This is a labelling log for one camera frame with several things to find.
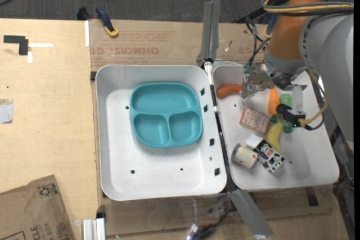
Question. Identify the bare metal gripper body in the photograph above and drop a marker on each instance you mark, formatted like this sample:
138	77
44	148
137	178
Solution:
260	76

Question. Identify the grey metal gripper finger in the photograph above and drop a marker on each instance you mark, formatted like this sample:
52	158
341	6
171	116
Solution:
245	91
256	89

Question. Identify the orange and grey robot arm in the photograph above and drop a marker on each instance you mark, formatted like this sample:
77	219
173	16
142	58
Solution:
326	59

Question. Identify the orange sausage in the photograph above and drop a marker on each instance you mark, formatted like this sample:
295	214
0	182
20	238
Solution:
227	90

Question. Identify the orange carrot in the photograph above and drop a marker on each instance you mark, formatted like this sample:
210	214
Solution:
272	102

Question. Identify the green broccoli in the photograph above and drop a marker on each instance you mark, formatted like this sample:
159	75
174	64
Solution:
285	99

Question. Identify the orange patterned carton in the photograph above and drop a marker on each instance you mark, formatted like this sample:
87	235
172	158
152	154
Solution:
254	121

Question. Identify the yellow banana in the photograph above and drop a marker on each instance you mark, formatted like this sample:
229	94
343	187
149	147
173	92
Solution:
275	133

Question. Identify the white can with orange dot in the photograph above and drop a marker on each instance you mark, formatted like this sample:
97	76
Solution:
244	156

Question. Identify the cow print carton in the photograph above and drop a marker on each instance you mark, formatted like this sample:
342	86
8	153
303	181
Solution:
270	156

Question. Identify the blue divided plate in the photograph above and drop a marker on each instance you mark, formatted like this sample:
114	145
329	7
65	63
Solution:
164	98

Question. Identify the white plastic tray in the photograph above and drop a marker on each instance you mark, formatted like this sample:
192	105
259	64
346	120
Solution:
157	171
306	154

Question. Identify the brown printed paper bag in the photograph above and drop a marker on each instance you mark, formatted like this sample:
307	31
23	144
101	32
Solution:
31	210

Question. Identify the black cylinder on white bracket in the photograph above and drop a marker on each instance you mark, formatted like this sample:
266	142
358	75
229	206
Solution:
292	115

